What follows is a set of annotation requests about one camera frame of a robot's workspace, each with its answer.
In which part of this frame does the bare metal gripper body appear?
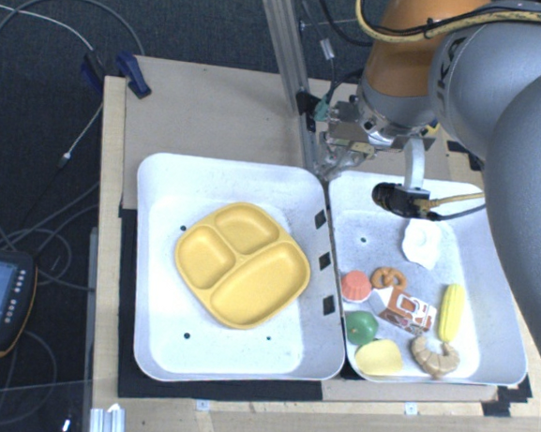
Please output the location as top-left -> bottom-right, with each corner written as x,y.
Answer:
323,98 -> 432,165

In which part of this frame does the white fried egg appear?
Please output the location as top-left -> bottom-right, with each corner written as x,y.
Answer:
398,217 -> 445,272

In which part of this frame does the brown pretzel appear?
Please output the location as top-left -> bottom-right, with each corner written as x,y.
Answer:
368,264 -> 410,293

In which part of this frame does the brown cardboard board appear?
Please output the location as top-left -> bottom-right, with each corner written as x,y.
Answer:
98,54 -> 527,417

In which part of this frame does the orange cupcake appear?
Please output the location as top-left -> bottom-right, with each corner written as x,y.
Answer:
338,268 -> 375,306

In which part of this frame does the yellow divided plate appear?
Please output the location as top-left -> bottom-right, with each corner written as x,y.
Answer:
168,196 -> 318,336

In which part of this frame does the white and brown carton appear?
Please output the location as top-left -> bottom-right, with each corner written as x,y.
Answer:
368,284 -> 440,339

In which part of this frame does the green bell pepper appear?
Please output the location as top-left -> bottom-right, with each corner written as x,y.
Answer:
341,308 -> 382,349

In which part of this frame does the yellow corn cob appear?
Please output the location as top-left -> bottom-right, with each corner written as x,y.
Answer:
435,282 -> 469,346

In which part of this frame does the yellow rounded wedge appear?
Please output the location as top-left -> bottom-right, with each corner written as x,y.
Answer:
352,335 -> 407,380

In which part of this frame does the white plastic tray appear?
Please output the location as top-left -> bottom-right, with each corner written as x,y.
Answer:
310,168 -> 541,396
118,150 -> 363,398

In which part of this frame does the tan croissant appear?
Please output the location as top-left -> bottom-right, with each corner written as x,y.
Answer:
407,334 -> 464,381

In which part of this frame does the black cylinder on white bracket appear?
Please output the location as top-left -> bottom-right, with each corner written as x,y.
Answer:
369,132 -> 437,221

